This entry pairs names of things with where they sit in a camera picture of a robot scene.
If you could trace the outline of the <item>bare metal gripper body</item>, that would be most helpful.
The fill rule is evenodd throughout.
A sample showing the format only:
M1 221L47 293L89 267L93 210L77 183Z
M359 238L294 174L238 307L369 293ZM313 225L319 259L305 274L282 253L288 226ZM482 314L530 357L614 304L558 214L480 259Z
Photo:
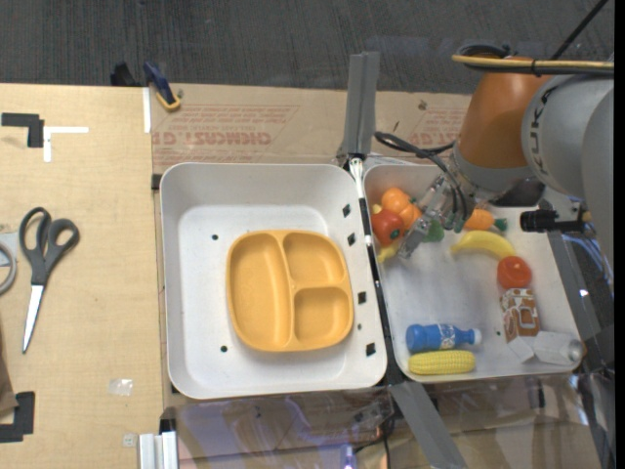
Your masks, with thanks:
M478 188L462 173L441 172L418 203L427 224L465 224L476 207Z

